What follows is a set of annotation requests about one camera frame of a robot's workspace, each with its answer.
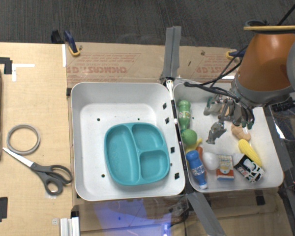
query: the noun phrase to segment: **gray carpet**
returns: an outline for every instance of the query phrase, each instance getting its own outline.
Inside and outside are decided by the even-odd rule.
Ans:
[[[0,0],[0,41],[51,43],[52,30],[77,42],[165,43],[182,26],[181,45],[240,48],[247,20],[275,25],[295,0]],[[295,11],[284,22],[295,25]]]

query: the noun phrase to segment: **roll of tape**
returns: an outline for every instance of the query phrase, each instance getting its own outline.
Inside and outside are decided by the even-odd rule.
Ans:
[[[32,147],[32,148],[29,149],[29,150],[25,150],[25,151],[17,150],[17,149],[15,149],[15,148],[11,145],[11,143],[10,143],[11,135],[12,135],[16,130],[21,129],[21,128],[27,128],[27,129],[32,130],[32,131],[35,133],[36,137],[37,137],[36,144],[34,145],[34,147]],[[33,153],[35,150],[37,150],[39,144],[40,144],[40,135],[39,135],[39,133],[38,133],[38,130],[37,130],[35,127],[33,127],[32,125],[29,125],[29,124],[19,124],[19,125],[14,126],[13,128],[10,129],[10,131],[8,132],[7,137],[6,137],[6,145],[7,145],[7,147],[8,147],[11,151],[13,151],[14,153],[17,153],[17,154],[19,154],[19,155],[28,155],[28,154]]]

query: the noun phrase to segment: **small box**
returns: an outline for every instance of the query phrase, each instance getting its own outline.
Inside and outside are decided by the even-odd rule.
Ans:
[[[234,180],[233,160],[231,155],[218,155],[220,166],[216,170],[218,180]]]

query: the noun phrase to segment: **scissor blade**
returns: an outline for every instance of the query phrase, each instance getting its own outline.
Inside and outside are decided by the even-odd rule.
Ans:
[[[10,154],[11,156],[13,156],[15,159],[18,159],[21,163],[24,163],[26,166],[31,167],[31,165],[34,163],[28,159],[26,159],[25,157],[12,152],[11,150],[9,150],[8,148],[2,148],[5,152],[7,152],[8,154]]]

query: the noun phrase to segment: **white tray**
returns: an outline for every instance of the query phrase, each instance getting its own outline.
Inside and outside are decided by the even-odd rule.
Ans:
[[[219,87],[229,90],[230,84],[218,84]],[[231,132],[231,123],[226,121],[225,128],[227,131],[215,140],[215,144],[211,145],[206,142],[209,130],[217,119],[217,114],[205,116],[203,111],[207,104],[207,100],[213,94],[201,90],[199,88],[185,87],[183,84],[178,84],[174,87],[174,98],[176,105],[181,100],[188,100],[191,103],[191,124],[190,129],[193,129],[198,137],[202,138],[201,147],[204,152],[209,151],[215,154],[233,154],[240,153],[238,148],[238,139]],[[255,124],[249,130],[251,134],[250,144],[258,153],[262,168],[265,174],[262,179],[256,183],[250,183],[236,169],[234,169],[235,179],[217,180],[215,171],[207,171],[207,189],[200,189],[196,179],[192,176],[191,171],[188,171],[191,185],[199,192],[223,192],[236,191],[247,189],[261,189],[278,187],[283,182],[283,171],[279,158],[277,156],[271,133],[269,131],[264,111],[261,107],[253,110],[255,116]]]
[[[79,83],[71,92],[75,188],[87,201],[171,196],[185,187],[181,153],[168,90],[157,83]],[[162,132],[170,170],[162,180],[124,186],[109,174],[104,137],[117,124],[147,122]]]

